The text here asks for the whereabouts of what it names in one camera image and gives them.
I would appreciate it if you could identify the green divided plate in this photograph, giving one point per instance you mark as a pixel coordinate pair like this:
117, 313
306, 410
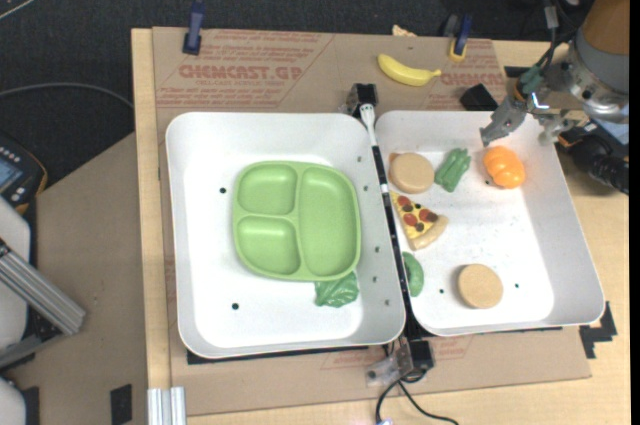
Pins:
325, 218

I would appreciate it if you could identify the toy pizza slice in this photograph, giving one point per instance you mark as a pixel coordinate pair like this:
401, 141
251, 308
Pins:
417, 220

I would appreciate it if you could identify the green lettuce leaf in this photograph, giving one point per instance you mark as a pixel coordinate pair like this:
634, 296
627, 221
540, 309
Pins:
336, 293

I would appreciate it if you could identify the thin black and white rod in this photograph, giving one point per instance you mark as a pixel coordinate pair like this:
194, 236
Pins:
386, 193

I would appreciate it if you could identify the black cylinder on white bracket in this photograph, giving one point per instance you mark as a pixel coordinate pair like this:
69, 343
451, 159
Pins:
607, 170

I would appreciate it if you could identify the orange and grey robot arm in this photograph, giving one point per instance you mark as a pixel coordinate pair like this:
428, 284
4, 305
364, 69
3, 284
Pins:
607, 23

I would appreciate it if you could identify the orange toy pepper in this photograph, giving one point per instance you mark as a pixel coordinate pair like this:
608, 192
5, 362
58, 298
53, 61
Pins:
504, 167

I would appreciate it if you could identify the white plastic tray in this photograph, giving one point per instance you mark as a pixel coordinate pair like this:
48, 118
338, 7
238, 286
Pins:
210, 233
500, 233

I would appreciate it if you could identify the yellow banana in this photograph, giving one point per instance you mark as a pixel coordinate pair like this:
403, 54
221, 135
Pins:
405, 71

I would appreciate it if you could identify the tan round bread bun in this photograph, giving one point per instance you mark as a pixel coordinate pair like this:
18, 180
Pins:
411, 173

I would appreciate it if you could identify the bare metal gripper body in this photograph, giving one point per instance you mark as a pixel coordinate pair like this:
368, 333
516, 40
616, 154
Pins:
602, 105

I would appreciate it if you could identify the brown cardboard board, red print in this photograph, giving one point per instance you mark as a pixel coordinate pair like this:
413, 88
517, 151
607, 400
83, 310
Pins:
250, 73

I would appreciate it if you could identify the small beige crumpled piece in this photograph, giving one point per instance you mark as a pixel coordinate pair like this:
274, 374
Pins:
402, 31

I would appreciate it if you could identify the tan round biscuit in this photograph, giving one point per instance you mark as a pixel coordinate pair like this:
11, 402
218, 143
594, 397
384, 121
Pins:
480, 286

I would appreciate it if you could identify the small black box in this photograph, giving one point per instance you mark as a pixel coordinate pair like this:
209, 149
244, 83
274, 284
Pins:
477, 97

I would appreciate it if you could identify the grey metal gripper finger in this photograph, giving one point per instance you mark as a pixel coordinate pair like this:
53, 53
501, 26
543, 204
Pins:
502, 123
554, 125

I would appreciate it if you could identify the green toy asparagus bunch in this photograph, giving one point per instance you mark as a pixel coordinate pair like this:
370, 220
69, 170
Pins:
452, 170

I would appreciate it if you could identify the green round toy vegetable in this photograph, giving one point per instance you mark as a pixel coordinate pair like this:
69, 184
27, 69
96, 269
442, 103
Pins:
414, 274

